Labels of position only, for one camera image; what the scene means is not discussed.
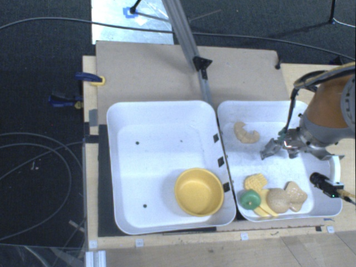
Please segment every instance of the bowl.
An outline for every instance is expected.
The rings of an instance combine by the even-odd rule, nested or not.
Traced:
[[[182,172],[176,180],[174,192],[179,207],[193,216],[212,215],[224,202],[224,189],[219,178],[202,168]]]

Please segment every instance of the wooden table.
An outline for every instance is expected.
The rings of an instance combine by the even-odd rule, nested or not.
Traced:
[[[282,64],[281,70],[277,72],[277,70],[274,71],[271,68],[271,63],[277,60],[275,52],[207,47],[201,47],[200,52],[219,57],[224,54],[229,55],[230,59],[226,63],[218,62],[226,69],[226,71],[223,70],[225,75],[230,74],[230,67],[238,70],[241,65],[234,64],[234,60],[236,60],[235,63],[239,63],[238,58],[246,55],[252,57],[249,65],[255,66],[254,72],[261,71],[264,67],[269,67],[265,72],[272,72],[271,74],[276,75],[277,80],[280,78],[283,84],[278,85],[279,95],[274,97],[272,94],[272,97],[267,98],[267,100],[286,100],[293,87],[293,82],[297,78],[311,71],[331,69],[333,67]],[[269,60],[261,64],[258,58],[264,61]],[[96,74],[96,59],[97,57],[94,56],[84,56],[83,71]],[[244,63],[243,70],[248,71],[249,65],[246,64],[246,61]],[[222,101],[221,96],[219,96],[222,92],[222,86],[229,84],[229,87],[237,88],[242,92],[241,88],[244,88],[245,83],[244,77],[238,79],[239,84],[234,84],[234,80],[231,80],[231,77],[219,79],[214,74],[219,74],[218,68],[212,68],[210,71],[208,69],[211,91],[216,102]],[[255,78],[258,80],[262,77],[257,74]],[[262,80],[264,83],[268,83],[269,76],[266,76],[266,78],[266,80]],[[89,124],[90,135],[92,136],[98,135],[98,124],[100,123],[98,121],[100,117],[98,116],[102,113],[97,111],[101,107],[100,103],[98,104],[98,90],[100,88],[91,86],[87,82],[83,84],[84,120]],[[308,91],[300,92],[298,99],[308,103],[312,95]],[[240,94],[237,96],[240,97],[240,100],[263,100],[265,98],[263,92],[260,95],[245,94],[241,97]],[[188,96],[187,99],[189,100],[190,98],[196,98],[196,96]],[[338,146],[331,147],[329,151],[346,155],[341,161],[341,181],[345,183],[347,191],[355,192],[355,141],[343,140]],[[227,226],[218,228],[213,233],[165,233],[99,237],[97,235],[97,143],[85,144],[84,186],[87,210],[87,248],[89,251],[106,250],[107,266],[352,266],[356,260],[355,206],[346,202],[343,204],[342,212],[338,216],[328,219],[296,219],[261,223],[234,221]],[[142,243],[144,246],[138,248],[137,244]]]

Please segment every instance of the white tray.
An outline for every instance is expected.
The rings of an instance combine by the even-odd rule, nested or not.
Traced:
[[[235,218],[232,190],[224,193],[222,208],[206,217],[186,214],[175,200],[175,181],[186,169],[205,168],[222,184],[229,182],[226,164],[219,167],[224,153],[210,105],[202,101],[117,103],[107,112],[107,125],[115,220],[123,232],[206,228]]]
[[[247,176],[262,173],[268,180],[265,188],[285,188],[288,181],[295,181],[308,194],[308,199],[299,212],[288,210],[278,217],[260,217],[251,210],[238,209],[250,221],[292,219],[296,217],[334,216],[342,209],[341,199],[331,199],[310,183],[313,172],[329,176],[330,165],[311,154],[300,153],[295,159],[288,158],[287,151],[281,149],[276,155],[261,160],[260,150],[285,126],[289,111],[289,101],[226,101],[217,110],[222,140],[229,164],[231,179],[237,199],[244,192]],[[306,104],[297,101],[290,122],[290,128],[299,125],[299,113],[304,113]],[[241,143],[234,134],[234,124],[244,122],[244,129],[260,133],[260,140],[254,144]]]

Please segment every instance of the blue tape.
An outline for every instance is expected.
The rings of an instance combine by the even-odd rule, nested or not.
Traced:
[[[123,14],[125,15],[125,17],[126,17],[127,19],[133,19],[133,18],[138,17],[138,14],[131,14],[131,13],[130,13],[130,7],[125,7],[125,8],[123,8],[123,9],[122,9],[122,12],[123,12]]]

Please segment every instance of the black floor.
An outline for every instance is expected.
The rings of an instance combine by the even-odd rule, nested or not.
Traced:
[[[355,28],[328,23],[332,0],[181,0],[193,19],[193,32],[238,34],[283,39],[335,53],[254,38],[196,36],[198,45],[276,50],[283,62],[349,62],[355,59]],[[337,0],[335,18],[355,24],[355,0]],[[30,17],[91,19],[90,0],[0,0],[0,26]],[[218,11],[207,17],[200,15]],[[32,21],[0,30],[0,134],[31,132],[64,144],[83,138],[82,111],[53,108],[54,92],[80,95],[74,80],[83,55],[93,55],[91,27],[64,21]],[[38,136],[0,136],[9,144],[56,143]],[[81,160],[81,145],[71,146]],[[20,145],[0,150],[0,177],[24,161],[45,152],[42,147]],[[82,245],[83,234],[68,224],[83,221],[82,171],[72,155],[58,151],[68,162],[71,191],[63,208],[46,223],[9,237],[46,220],[61,207],[69,186],[67,167],[58,155],[47,155],[0,180],[0,243],[70,246]]]

